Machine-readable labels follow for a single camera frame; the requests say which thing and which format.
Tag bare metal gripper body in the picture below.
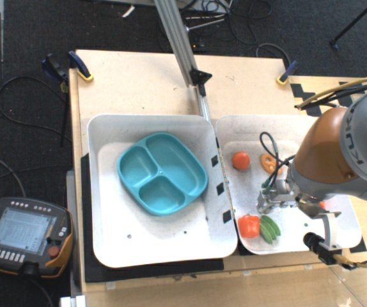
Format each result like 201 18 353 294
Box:
265 178 325 219

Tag orange toy bell pepper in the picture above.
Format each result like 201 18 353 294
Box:
237 214 262 239

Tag green toy pea pods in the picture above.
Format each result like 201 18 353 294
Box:
259 214 282 246

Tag white plastic tray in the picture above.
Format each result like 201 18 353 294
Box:
86 113 238 269
214 114 363 256

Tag orange toy pretzel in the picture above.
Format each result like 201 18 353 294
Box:
260 153 284 176

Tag orange round toy fruit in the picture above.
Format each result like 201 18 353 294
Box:
231 151 251 171

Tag blue divided plate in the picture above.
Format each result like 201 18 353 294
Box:
116 132 209 217

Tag pale wood board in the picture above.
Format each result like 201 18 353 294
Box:
68 49 367 297

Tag black cylinder on white bracket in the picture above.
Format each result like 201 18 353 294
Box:
302 211 344 265

